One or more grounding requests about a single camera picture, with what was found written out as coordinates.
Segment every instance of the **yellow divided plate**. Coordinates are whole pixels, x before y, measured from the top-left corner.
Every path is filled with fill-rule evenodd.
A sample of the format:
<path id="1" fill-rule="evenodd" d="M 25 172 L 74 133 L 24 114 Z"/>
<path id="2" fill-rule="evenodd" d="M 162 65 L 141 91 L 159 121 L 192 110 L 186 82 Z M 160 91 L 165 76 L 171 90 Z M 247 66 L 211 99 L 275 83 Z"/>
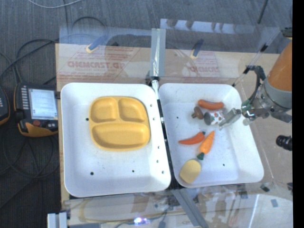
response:
<path id="1" fill-rule="evenodd" d="M 90 106 L 89 122 L 92 140 L 105 150 L 136 150 L 150 140 L 146 108 L 133 97 L 104 96 L 95 99 Z"/>

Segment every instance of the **orange sausage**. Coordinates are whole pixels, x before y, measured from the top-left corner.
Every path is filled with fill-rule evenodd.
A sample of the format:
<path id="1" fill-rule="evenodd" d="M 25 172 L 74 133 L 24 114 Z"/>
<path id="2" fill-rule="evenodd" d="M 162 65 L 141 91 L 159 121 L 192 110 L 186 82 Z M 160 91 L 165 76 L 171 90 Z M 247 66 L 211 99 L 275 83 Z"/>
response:
<path id="1" fill-rule="evenodd" d="M 200 107 L 209 109 L 209 110 L 218 110 L 224 107 L 224 103 L 222 102 L 210 102 L 200 99 L 198 101 Z"/>

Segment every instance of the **brown mushroom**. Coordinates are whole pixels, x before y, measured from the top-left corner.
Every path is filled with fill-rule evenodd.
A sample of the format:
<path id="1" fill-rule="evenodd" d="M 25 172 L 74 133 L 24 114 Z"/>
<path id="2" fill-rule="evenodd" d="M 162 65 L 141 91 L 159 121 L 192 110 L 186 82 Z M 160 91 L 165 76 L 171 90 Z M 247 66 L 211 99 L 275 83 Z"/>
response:
<path id="1" fill-rule="evenodd" d="M 193 118 L 197 117 L 197 118 L 199 118 L 199 119 L 203 119 L 203 118 L 204 118 L 204 113 L 201 111 L 201 109 L 200 109 L 198 106 L 196 106 L 196 107 L 194 108 L 194 113 L 192 113 L 191 116 L 192 116 Z"/>

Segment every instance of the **metal bracket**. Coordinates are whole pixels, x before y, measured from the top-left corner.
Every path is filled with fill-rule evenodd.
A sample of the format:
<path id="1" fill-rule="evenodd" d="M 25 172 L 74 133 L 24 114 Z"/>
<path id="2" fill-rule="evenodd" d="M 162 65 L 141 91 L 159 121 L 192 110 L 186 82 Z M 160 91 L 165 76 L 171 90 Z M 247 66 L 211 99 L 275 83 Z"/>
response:
<path id="1" fill-rule="evenodd" d="M 205 219 L 202 217 L 201 212 L 195 205 L 194 201 L 189 197 L 186 189 L 171 190 L 172 194 L 176 197 L 185 213 L 188 215 L 194 227 L 200 226 L 202 228 L 209 228 Z"/>
<path id="2" fill-rule="evenodd" d="M 47 214 L 47 228 L 67 228 L 67 213 Z"/>
<path id="3" fill-rule="evenodd" d="M 166 52 L 166 30 L 152 29 L 150 57 L 150 78 L 164 76 L 165 52 Z"/>

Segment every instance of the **yellow device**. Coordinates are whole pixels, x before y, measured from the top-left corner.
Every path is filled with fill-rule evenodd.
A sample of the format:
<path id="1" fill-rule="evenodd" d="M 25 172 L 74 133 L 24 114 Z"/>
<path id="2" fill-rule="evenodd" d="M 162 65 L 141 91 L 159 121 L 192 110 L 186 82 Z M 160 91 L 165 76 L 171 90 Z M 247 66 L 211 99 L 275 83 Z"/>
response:
<path id="1" fill-rule="evenodd" d="M 14 92 L 14 110 L 22 135 L 46 137 L 58 133 L 54 85 L 17 84 Z"/>

